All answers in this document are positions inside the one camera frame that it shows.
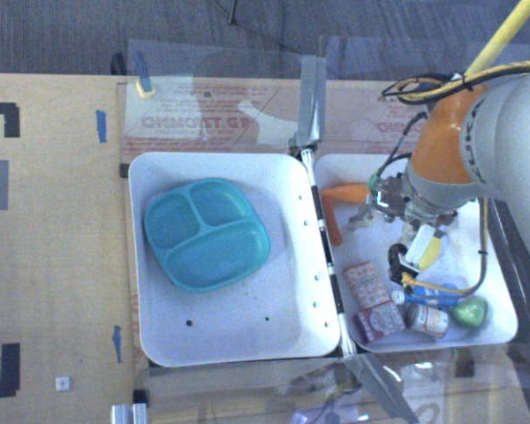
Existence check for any pink and white carton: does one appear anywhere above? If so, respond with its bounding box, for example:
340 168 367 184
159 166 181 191
343 261 390 311

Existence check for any teal divided plate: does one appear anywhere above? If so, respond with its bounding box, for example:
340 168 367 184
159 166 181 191
142 177 272 294

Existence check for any white plastic tray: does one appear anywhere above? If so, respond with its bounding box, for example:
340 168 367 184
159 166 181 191
127 151 342 368
313 153 519 354

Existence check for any green round toy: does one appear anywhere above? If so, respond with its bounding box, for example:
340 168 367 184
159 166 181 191
450 296 489 329

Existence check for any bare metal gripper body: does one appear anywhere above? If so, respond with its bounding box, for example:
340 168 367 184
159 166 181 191
372 173 459 233

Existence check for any blue bottle white cap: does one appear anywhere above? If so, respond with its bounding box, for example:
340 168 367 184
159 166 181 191
390 283 464 309

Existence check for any red and white carton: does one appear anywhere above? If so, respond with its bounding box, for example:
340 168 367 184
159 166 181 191
352 301 407 345

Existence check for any yellow banana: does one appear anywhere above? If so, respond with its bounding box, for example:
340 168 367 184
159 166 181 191
418 234 443 271

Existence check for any small white can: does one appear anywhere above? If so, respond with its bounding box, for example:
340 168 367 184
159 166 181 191
405 302 451 339

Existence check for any orange carrot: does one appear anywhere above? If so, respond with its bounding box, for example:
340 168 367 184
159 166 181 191
321 183 373 205

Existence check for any brown cardboard board red print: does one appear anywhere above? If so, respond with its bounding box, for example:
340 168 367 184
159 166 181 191
117 79 530 414

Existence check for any black cylinder on white bracket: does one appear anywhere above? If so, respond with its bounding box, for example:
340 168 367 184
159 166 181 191
387 224 435 287

